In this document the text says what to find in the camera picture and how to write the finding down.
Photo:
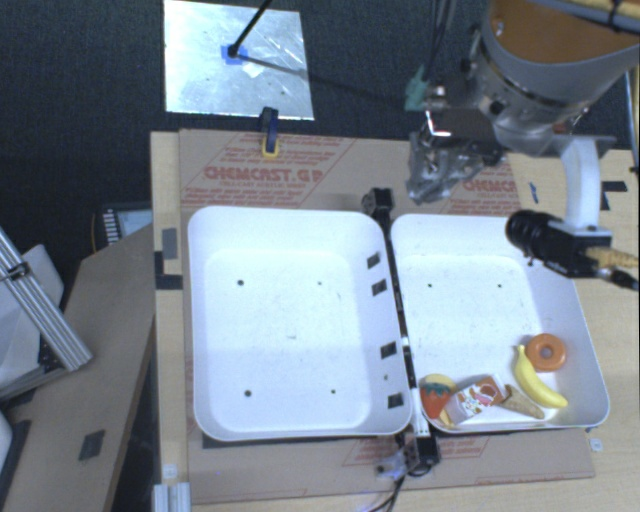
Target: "metal plate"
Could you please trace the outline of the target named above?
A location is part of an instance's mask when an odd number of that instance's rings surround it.
[[[229,59],[256,9],[165,0],[165,82],[169,112],[313,120],[300,15],[268,10]]]

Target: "yellow banana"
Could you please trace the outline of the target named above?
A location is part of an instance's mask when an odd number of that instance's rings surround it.
[[[522,390],[543,407],[561,409],[569,404],[565,397],[540,380],[531,361],[524,353],[524,345],[518,346],[518,360],[514,373]]]

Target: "white plastic tray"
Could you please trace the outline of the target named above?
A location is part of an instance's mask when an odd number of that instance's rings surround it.
[[[569,405],[533,420],[501,407],[447,428],[470,433],[595,426],[609,398],[574,283],[533,266],[504,235],[506,219],[405,215],[392,241],[416,377],[448,375],[461,387],[498,374],[517,386],[515,346],[541,332],[560,337],[567,362],[539,374]]]
[[[358,213],[214,206],[188,226],[194,410],[226,441],[409,421],[385,243]]]

